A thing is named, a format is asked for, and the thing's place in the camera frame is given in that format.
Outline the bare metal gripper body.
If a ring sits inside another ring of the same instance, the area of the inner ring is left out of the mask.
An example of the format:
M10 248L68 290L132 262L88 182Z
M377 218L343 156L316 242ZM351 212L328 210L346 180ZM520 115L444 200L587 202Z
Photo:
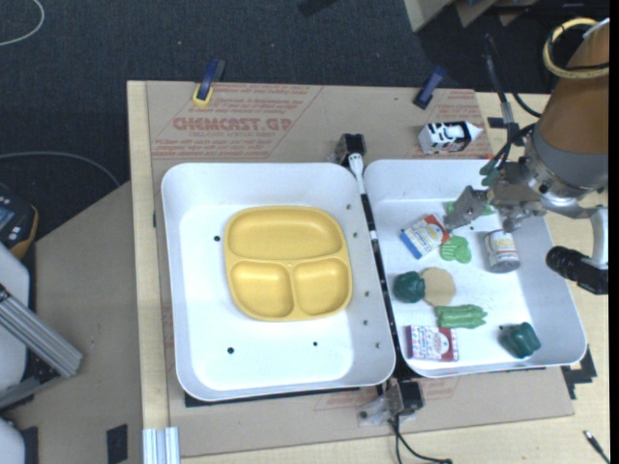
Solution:
M487 167L487 199L507 221L553 212L589 218L580 205L587 194L604 186L604 156L575 153L527 153L519 161L494 157Z

